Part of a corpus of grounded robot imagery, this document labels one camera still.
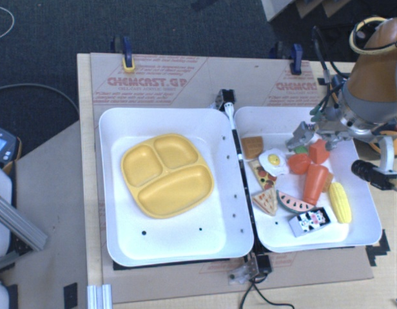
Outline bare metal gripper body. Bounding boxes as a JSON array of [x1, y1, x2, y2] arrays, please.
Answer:
[[314, 106, 397, 144]]

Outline orange-red toy block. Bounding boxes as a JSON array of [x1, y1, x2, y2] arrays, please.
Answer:
[[307, 138, 331, 165]]

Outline orange-red toy tomato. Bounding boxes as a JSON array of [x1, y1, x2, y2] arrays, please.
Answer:
[[287, 153, 313, 176]]

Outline white toy fried egg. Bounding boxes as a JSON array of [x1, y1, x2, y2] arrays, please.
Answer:
[[258, 147, 290, 178]]

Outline orange toy bottle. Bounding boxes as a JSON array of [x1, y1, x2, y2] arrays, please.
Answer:
[[302, 163, 330, 207]]

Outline brown toy waffle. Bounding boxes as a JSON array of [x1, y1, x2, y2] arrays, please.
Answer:
[[240, 135, 265, 160]]

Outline toy pepperoni pizza slice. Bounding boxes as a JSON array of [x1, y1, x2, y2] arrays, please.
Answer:
[[247, 158, 278, 191]]

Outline yellow toy corn cob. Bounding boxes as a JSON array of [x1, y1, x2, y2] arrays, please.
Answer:
[[327, 181, 353, 225]]

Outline thin black and white rod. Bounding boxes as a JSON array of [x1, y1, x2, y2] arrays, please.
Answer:
[[224, 102, 261, 254]]

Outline toy watermelon slice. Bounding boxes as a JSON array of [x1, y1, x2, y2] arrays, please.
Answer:
[[276, 189, 316, 214]]

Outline tan toy pie slice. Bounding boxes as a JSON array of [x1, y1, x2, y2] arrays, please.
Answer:
[[251, 187, 279, 217]]

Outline cow print milk carton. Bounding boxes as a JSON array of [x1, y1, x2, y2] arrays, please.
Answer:
[[287, 206, 332, 239]]

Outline white plastic tray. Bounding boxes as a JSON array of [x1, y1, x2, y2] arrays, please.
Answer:
[[233, 106, 383, 254], [98, 107, 255, 268]]

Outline brown cardboard board red print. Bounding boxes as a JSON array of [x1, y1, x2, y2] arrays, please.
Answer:
[[90, 52, 375, 304]]

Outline yellow divided plate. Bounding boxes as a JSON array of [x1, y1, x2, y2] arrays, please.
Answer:
[[120, 133, 216, 220]]

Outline black cylinder on white bracket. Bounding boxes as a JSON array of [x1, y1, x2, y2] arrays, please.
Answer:
[[351, 134, 397, 191]]

